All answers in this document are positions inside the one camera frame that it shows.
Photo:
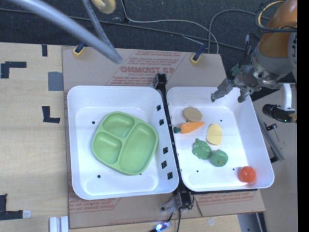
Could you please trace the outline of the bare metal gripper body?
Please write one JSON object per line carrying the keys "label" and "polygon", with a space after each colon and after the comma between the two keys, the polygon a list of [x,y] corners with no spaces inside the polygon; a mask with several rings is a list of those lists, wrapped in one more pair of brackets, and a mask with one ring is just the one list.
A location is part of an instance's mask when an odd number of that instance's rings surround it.
{"label": "bare metal gripper body", "polygon": [[260,91],[263,87],[268,89],[280,89],[282,83],[279,82],[281,76],[269,72],[260,64],[257,65],[235,65],[232,69],[234,85],[253,93]]}

